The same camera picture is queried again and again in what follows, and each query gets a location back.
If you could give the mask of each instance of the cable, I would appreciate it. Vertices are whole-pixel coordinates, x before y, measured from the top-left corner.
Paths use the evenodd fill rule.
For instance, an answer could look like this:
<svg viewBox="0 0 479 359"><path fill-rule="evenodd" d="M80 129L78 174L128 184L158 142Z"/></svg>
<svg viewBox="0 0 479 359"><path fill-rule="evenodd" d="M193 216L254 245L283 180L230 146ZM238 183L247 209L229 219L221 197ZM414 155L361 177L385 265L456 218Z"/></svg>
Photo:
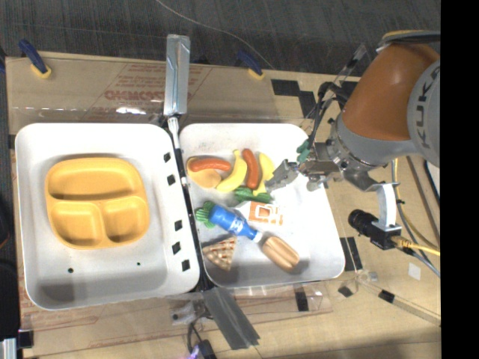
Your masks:
<svg viewBox="0 0 479 359"><path fill-rule="evenodd" d="M220 32L220 33L223 33L223 34L226 34L228 36L232 36L233 38L237 39L238 41L240 41L241 43L245 44L248 48L250 48L254 53L256 53L260 58L261 60L263 60L269 68L271 68L272 70L274 70L274 66L271 65L270 62L268 62L268 60L266 60L260 53L259 51L257 51L252 45L250 45L248 42L246 42L244 39L242 39L241 37L239 36L236 36L235 34L232 34L228 31L224 31L223 29L219 29L219 28L215 28L215 27L212 27L210 25L207 25L207 24L203 24L202 22L199 22L199 21L196 21L194 19L190 19L189 17L175 11L173 8L170 8L168 5L166 5L164 2L162 2L161 0L154 0L156 1L158 4L160 4L162 7L164 7L166 10L169 10L170 12L172 12L173 14L181 17L182 19L185 19L186 21L189 21L189 22L192 22L193 24L196 24L196 25L199 25L199 26L202 26L202 27L205 27L207 29L211 29L212 31L217 31L217 32Z"/></svg>
<svg viewBox="0 0 479 359"><path fill-rule="evenodd" d="M436 269L436 267L434 267L434 265L431 263L431 262L428 262L427 260L425 260L423 257L421 257L418 253L416 253L414 250L410 249L410 248L401 248L400 249L402 252L408 254L408 255L411 255L413 256L414 258L417 258L418 260L420 260L423 264L425 264L429 269L431 269L431 271L436 274L439 278L441 277L441 273L439 272L438 269Z"/></svg>
<svg viewBox="0 0 479 359"><path fill-rule="evenodd" d="M190 354L193 353L193 346L192 346L192 332L193 331L195 332L195 335L198 338L198 342L199 343L203 342L203 340L200 337L200 334L198 333L198 330L196 330L196 328L195 328L195 324L198 321L198 319L200 319L200 318L201 317L199 316L197 319L195 319L193 322L191 322L188 325L188 335L187 335L186 345L188 346L188 351L189 351Z"/></svg>
<svg viewBox="0 0 479 359"><path fill-rule="evenodd" d="M432 253L434 255L437 255L438 257L441 256L440 251L434 248L428 248L426 246L418 245L417 243L411 242L402 236L392 236L391 241L394 242L395 245L402 248L417 248L418 250L423 250L423 251L426 251L427 253Z"/></svg>
<svg viewBox="0 0 479 359"><path fill-rule="evenodd" d="M316 138L316 133L318 128L320 127L321 121L323 120L324 114L329 107L329 102L324 102L323 98L326 95L326 92L330 87L334 85L333 82L324 82L321 84L320 88L317 92L317 104L316 108L314 109L314 125L311 134L308 137L308 149L311 149L314 144L314 139Z"/></svg>
<svg viewBox="0 0 479 359"><path fill-rule="evenodd" d="M393 182L397 182L397 166L398 166L398 160L395 159L393 162L392 162L392 179L393 179ZM409 220L409 218L407 217L406 213L403 211L402 209L402 201L400 200L400 192L399 192L399 188L397 186L394 187L394 192L396 194L396 200L397 200L397 208L398 210L400 210L400 213L402 213L402 216L401 216L401 219L404 219L403 222L407 223L408 226L412 229L412 231L414 231L418 237L426 244L428 245L430 248L436 250L436 251L439 251L439 248L437 246L435 246L432 242L430 242L425 236L423 236L418 229L416 229L416 227L414 226L414 224Z"/></svg>
<svg viewBox="0 0 479 359"><path fill-rule="evenodd" d="M391 166L391 170L392 170L392 178L393 178L393 181L396 182L397 180L397 159L394 159L392 161L392 166ZM403 222L403 225L404 227L406 228L406 231L407 233L409 234L409 236L411 237L412 241L414 243L418 243L418 240L415 238L413 232L411 231L411 228L409 227L409 222L408 220L406 219L406 217L404 216L404 212L403 212L403 207L401 206L401 200L399 198L399 195L398 195L398 190L397 190L397 185L394 185L394 194L396 196L396 203L397 203L397 211L399 213L399 216L401 218L401 221ZM429 263L432 265L431 261L429 260L429 258L427 257L427 255L422 251L420 250L421 252L421 255L422 257Z"/></svg>

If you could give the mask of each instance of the clear plastic sheet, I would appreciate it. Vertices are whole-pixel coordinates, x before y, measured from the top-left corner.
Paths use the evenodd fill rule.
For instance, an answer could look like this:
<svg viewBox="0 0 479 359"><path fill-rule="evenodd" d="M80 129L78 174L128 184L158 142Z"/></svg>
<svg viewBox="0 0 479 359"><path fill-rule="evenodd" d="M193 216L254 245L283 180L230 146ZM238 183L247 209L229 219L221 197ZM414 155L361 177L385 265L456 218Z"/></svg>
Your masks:
<svg viewBox="0 0 479 359"><path fill-rule="evenodd" d="M12 135L25 125L36 122L161 123L162 90L159 86L164 81L162 62L45 52L42 55L52 68L49 81L40 81L32 75L27 70L29 65L26 59L7 60ZM265 78L258 81L244 68L194 65L191 70L189 112L182 117L182 126L194 122L284 122L299 126L308 134L312 130L312 121L305 118L299 98L273 94L271 80L297 80L301 90L313 92L317 98L316 91L323 82L336 79L341 83L349 75L347 67L338 76L265 71ZM149 83L158 89L148 87ZM325 119L335 118L338 112L339 108L332 102ZM324 121L318 129L317 141L326 140L328 134L329 125ZM15 172L13 152L11 161L12 171ZM373 171L371 176L379 182L391 180L388 169ZM418 195L414 176L407 163L399 164L398 176L409 217L425 234L434 235L424 215L427 210ZM14 200L17 202L14 175L13 187ZM346 255L352 259L353 250L357 249L361 264L357 265L353 261L351 270L326 282L235 290L234 297L251 322L330 313L332 305L340 307L342 302L362 290L375 295L386 291L395 297L392 304L406 312L433 323L440 321L440 281L433 273L419 261L399 251L381 251L367 238L358 236L347 224L348 215L354 209L377 214L376 195L359 192L347 182L334 181L328 183L326 193L340 237L347 241ZM15 212L18 230L17 206ZM22 276L21 238L19 233L16 236L22 329L33 329L36 333L34 348L25 350L26 358L183 336L189 319L175 321L173 312L183 310L186 316L191 316L191 302L201 302L201 293L192 292L173 298L154 298L54 313L42 310L26 294ZM439 258L433 259L436 267L439 267L439 261ZM421 274L412 276L412 269L416 273L420 269ZM217 327L214 321L201 319L199 328L208 331Z"/></svg>

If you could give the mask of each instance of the metal bar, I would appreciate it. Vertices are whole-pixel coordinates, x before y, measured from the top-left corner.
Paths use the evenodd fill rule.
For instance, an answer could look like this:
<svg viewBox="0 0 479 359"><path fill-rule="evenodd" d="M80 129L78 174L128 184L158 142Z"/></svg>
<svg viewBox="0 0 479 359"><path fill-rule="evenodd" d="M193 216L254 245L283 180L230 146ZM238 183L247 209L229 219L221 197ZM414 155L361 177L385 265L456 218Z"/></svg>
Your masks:
<svg viewBox="0 0 479 359"><path fill-rule="evenodd" d="M166 83L163 115L185 114L188 103L189 48L187 36L166 38Z"/></svg>
<svg viewBox="0 0 479 359"><path fill-rule="evenodd" d="M0 342L0 359L16 359L15 338L5 339Z"/></svg>

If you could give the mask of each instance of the yellow plate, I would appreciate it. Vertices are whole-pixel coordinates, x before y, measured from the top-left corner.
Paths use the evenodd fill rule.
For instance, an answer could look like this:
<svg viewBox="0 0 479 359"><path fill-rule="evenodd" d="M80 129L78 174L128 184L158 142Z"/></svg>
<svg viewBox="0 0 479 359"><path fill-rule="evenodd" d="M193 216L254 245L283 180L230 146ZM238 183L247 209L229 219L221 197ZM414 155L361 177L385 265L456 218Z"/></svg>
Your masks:
<svg viewBox="0 0 479 359"><path fill-rule="evenodd" d="M46 175L45 196L53 232L71 248L126 245L150 224L140 173L123 159L59 162Z"/></svg>

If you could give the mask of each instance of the toy banana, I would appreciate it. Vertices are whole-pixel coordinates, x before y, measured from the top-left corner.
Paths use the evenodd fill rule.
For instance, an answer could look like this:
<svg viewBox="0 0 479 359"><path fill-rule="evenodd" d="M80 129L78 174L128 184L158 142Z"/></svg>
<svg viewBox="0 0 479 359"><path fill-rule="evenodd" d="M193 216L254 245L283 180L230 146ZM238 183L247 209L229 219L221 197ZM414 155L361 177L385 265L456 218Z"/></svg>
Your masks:
<svg viewBox="0 0 479 359"><path fill-rule="evenodd" d="M233 191L242 184L246 177L246 172L248 171L248 165L246 164L246 161L242 158L239 150L235 150L233 153L236 158L234 161L233 171L228 177L226 177L216 186L218 191Z"/></svg>
<svg viewBox="0 0 479 359"><path fill-rule="evenodd" d="M264 181L272 179L273 172L275 171L274 164L266 154L260 153L258 159L260 160L261 166L261 182L257 189L253 191L254 196L257 196L260 193L266 193L266 186L264 185Z"/></svg>

